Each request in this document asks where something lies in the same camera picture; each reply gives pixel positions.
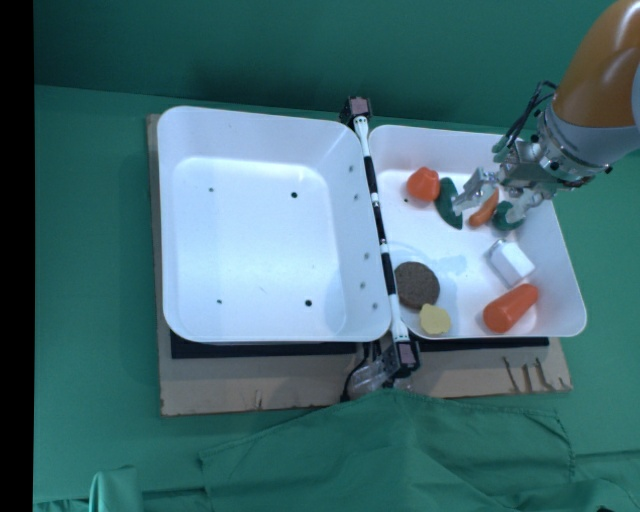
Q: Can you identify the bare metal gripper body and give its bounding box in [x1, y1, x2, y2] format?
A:
[495, 139, 607, 200]

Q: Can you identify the small orange toy carrot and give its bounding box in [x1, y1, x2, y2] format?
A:
[467, 186, 501, 229]

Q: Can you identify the green toy vegetable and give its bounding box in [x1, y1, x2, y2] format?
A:
[490, 200, 526, 232]

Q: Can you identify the green toy chili pepper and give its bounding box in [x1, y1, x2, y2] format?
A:
[433, 176, 464, 231]

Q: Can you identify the orange toy pepper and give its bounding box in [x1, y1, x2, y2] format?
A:
[405, 166, 441, 201]

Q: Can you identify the white carton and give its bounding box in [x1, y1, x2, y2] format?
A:
[483, 238, 537, 288]

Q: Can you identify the black and white thin rod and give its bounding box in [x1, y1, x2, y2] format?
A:
[352, 115, 412, 347]

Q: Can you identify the large orange toy carrot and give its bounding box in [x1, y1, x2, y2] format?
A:
[482, 282, 540, 335]

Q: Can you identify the white plastic tray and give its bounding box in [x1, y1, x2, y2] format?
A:
[367, 123, 588, 341]
[156, 104, 393, 346]

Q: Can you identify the brown round biscuit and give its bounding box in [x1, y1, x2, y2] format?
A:
[393, 261, 442, 311]

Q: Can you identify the yellow toy food piece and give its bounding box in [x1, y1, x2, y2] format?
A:
[418, 302, 453, 336]

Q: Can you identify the green cloth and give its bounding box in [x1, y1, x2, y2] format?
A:
[198, 388, 640, 512]

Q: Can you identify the brown cardboard board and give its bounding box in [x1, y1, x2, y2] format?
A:
[146, 113, 574, 418]

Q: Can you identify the black block with wires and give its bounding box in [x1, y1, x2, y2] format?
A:
[383, 339, 422, 377]
[339, 95, 374, 126]

